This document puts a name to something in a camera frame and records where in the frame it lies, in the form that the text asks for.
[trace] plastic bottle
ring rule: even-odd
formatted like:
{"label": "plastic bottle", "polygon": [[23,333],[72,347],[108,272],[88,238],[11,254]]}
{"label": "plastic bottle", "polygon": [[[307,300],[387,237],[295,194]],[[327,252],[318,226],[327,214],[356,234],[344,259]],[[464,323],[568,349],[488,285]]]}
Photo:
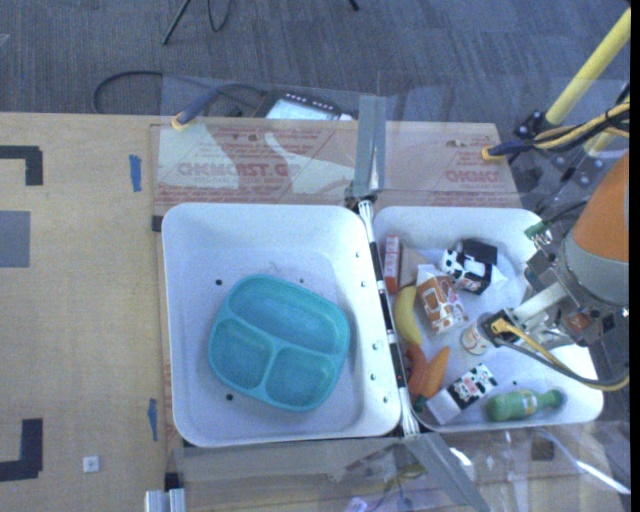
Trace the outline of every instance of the plastic bottle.
{"label": "plastic bottle", "polygon": [[485,410],[491,421],[517,420],[545,407],[559,407],[563,402],[564,395],[557,389],[546,393],[520,389],[492,396]]}

